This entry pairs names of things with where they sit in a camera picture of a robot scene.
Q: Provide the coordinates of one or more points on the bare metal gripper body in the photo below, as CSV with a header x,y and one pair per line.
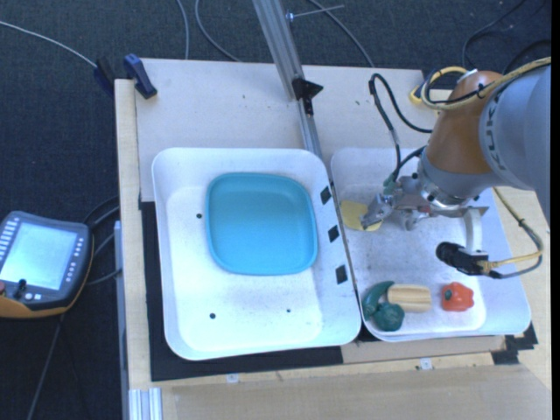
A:
x,y
413,197

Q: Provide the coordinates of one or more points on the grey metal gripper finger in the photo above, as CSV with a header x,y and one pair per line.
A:
x,y
410,221
381,207

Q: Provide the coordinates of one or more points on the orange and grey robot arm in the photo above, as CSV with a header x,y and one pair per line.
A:
x,y
464,138

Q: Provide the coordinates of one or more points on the yellow round slice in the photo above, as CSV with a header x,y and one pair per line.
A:
x,y
351,214

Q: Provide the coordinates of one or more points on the white plastic tray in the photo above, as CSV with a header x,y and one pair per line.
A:
x,y
245,313
407,256

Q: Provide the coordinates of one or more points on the pale yellow corn cob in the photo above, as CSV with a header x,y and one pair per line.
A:
x,y
409,298

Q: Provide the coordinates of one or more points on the green chili pepper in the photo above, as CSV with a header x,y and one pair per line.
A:
x,y
372,296

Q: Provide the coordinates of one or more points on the orange bell pepper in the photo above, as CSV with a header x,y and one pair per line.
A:
x,y
458,296

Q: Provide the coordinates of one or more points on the green bell pepper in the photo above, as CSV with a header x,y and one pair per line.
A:
x,y
389,317

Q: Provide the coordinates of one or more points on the blue plate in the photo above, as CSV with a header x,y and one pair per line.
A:
x,y
260,226

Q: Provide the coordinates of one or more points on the pale wood board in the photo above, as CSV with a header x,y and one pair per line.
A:
x,y
219,112

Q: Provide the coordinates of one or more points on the black cylinder on white bracket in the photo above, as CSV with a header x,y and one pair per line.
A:
x,y
459,256

